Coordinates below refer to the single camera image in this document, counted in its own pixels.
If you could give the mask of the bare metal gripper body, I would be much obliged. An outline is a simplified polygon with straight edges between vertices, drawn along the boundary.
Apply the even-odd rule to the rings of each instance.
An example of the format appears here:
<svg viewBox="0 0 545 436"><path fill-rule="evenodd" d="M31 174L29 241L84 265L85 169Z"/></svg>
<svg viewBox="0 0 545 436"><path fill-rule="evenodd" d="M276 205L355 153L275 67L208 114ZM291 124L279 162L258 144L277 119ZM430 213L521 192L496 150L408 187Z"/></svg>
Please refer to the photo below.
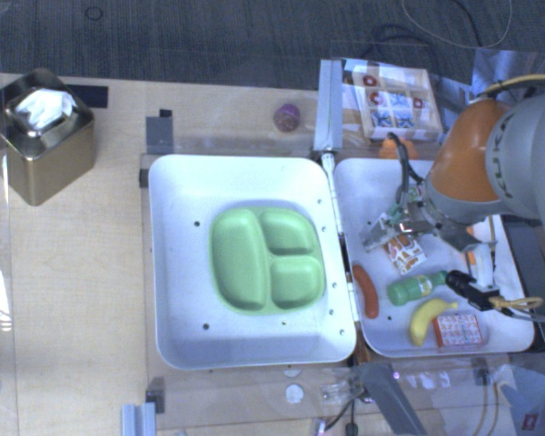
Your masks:
<svg viewBox="0 0 545 436"><path fill-rule="evenodd" d="M422 234L435 234L441 226L425 205L393 205L386 212L385 241L404 235L419 237Z"/></svg>

